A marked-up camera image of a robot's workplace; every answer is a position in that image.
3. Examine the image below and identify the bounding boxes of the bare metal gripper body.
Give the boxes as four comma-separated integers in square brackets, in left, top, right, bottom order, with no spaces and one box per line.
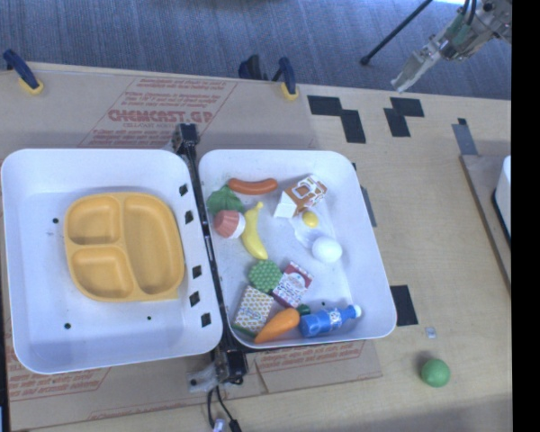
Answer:
[427,0,513,61]

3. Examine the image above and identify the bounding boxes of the orange and white carton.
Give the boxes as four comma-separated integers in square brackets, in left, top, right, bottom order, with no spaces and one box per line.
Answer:
[273,174,329,220]

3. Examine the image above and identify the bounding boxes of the white toy fried egg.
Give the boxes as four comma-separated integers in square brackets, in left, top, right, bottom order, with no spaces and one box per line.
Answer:
[292,210,326,248]

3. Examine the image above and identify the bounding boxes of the orange toy sausage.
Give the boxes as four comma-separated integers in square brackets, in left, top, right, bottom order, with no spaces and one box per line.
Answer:
[227,176,280,196]

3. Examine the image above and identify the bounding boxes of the white plastic tray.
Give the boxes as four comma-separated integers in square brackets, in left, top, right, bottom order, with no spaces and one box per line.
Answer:
[0,148,225,375]
[197,148,398,351]

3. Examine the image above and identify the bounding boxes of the green toy leafy vegetable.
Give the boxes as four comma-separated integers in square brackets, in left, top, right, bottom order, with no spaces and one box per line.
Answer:
[206,184,246,217]

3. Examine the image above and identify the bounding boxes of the yellow banana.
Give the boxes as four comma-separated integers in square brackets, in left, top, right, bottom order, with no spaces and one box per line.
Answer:
[240,201,270,261]

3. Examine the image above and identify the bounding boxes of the pink toy cupcake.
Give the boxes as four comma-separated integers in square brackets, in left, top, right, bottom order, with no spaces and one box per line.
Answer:
[213,209,248,240]

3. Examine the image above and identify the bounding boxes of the red and white carton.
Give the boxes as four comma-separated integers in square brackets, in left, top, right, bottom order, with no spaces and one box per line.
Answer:
[272,261,315,310]

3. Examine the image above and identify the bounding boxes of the green dotted round toy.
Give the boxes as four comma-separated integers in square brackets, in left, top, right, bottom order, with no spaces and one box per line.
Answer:
[247,259,284,295]

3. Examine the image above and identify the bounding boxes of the blue bottle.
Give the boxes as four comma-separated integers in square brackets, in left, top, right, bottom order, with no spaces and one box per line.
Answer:
[298,304,363,339]

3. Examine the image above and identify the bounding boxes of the thin black and white rod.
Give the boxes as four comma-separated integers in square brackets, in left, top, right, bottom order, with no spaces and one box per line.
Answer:
[184,147,230,353]

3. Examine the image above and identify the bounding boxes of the orange carrot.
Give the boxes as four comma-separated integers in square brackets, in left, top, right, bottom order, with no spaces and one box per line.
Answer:
[253,303,312,346]

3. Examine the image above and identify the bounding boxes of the yellow patterned carton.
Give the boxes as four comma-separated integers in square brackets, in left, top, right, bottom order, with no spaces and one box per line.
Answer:
[231,284,276,338]

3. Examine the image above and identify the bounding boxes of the green ball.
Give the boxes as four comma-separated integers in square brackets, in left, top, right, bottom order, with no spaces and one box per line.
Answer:
[420,357,453,389]

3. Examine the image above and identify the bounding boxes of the orange divided plate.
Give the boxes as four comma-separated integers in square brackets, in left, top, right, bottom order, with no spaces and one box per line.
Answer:
[62,191,186,304]

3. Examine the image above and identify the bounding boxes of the brown cardboard board red print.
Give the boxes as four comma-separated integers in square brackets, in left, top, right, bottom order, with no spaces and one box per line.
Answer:
[0,61,384,432]

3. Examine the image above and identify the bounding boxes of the black block with thin wires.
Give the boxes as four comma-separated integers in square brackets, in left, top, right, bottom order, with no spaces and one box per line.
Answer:
[212,347,250,384]
[172,122,202,153]

